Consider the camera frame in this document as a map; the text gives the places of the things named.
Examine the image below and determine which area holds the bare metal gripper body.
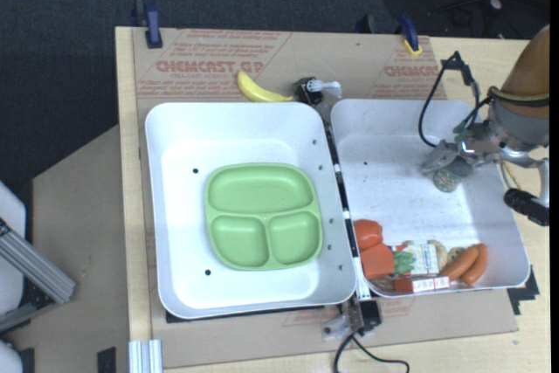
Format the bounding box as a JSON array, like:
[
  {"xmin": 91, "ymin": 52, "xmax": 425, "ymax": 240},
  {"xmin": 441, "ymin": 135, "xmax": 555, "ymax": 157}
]
[{"xmin": 456, "ymin": 122, "xmax": 504, "ymax": 169}]

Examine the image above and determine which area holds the small green can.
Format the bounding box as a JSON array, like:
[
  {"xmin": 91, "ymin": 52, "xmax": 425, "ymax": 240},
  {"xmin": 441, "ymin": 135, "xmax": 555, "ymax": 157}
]
[{"xmin": 431, "ymin": 168, "xmax": 464, "ymax": 194}]

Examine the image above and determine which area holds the white plastic tray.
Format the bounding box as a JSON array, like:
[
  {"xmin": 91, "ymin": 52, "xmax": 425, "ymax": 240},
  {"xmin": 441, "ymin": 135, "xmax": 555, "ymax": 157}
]
[
  {"xmin": 144, "ymin": 100, "xmax": 359, "ymax": 321},
  {"xmin": 329, "ymin": 98, "xmax": 532, "ymax": 300}
]

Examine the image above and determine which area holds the beige toy bread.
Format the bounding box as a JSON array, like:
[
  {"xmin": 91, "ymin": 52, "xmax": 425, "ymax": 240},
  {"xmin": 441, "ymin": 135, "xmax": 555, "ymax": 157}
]
[{"xmin": 426, "ymin": 238, "xmax": 450, "ymax": 268}]

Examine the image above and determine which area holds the orange sausage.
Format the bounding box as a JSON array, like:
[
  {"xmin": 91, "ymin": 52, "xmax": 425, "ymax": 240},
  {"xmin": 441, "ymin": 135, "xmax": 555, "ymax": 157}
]
[
  {"xmin": 461, "ymin": 243, "xmax": 489, "ymax": 287},
  {"xmin": 438, "ymin": 246, "xmax": 480, "ymax": 282}
]

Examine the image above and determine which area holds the white carton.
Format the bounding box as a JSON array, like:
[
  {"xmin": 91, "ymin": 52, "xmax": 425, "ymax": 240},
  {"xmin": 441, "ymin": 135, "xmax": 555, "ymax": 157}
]
[{"xmin": 404, "ymin": 243, "xmax": 439, "ymax": 277}]

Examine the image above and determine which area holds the red-orange toy pepper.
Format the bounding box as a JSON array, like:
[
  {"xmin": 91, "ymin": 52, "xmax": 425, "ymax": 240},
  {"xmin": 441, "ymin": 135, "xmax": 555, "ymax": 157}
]
[{"xmin": 353, "ymin": 218, "xmax": 385, "ymax": 252}]

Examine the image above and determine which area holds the thin black and white rod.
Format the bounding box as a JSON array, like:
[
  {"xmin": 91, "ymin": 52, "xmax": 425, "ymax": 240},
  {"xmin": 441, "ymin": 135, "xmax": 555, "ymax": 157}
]
[{"xmin": 310, "ymin": 79, "xmax": 367, "ymax": 300}]

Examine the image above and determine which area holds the orange carrot with green top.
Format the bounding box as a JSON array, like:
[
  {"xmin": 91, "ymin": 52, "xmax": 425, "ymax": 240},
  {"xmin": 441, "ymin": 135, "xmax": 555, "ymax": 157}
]
[{"xmin": 359, "ymin": 243, "xmax": 417, "ymax": 280}]

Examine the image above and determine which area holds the red and white packet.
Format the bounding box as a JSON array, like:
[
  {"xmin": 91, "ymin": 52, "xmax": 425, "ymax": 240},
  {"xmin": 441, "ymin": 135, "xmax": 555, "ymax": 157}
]
[{"xmin": 392, "ymin": 275, "xmax": 452, "ymax": 294}]

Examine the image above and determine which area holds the green divided plate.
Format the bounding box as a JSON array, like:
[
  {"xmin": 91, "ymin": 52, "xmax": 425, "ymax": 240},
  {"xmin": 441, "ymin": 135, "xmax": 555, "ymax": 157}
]
[{"xmin": 203, "ymin": 162, "xmax": 325, "ymax": 273}]

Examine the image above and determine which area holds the yellow banana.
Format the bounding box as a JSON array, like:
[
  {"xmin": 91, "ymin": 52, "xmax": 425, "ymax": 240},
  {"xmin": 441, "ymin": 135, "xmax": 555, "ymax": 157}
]
[{"xmin": 236, "ymin": 70, "xmax": 295, "ymax": 104}]

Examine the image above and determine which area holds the brown cardboard board red print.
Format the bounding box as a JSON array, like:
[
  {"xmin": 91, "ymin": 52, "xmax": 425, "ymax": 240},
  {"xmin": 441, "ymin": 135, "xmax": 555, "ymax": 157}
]
[{"xmin": 130, "ymin": 26, "xmax": 521, "ymax": 369}]

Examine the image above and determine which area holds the black cylinder on white bracket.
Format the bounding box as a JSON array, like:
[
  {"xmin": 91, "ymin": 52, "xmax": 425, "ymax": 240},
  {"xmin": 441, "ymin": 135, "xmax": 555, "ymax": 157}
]
[{"xmin": 497, "ymin": 143, "xmax": 551, "ymax": 228}]

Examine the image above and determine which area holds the black block with thin wires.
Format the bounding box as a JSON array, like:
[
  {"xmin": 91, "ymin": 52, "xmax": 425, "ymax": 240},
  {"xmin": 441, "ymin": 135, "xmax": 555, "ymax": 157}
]
[
  {"xmin": 348, "ymin": 299, "xmax": 384, "ymax": 336},
  {"xmin": 293, "ymin": 76, "xmax": 325, "ymax": 107}
]

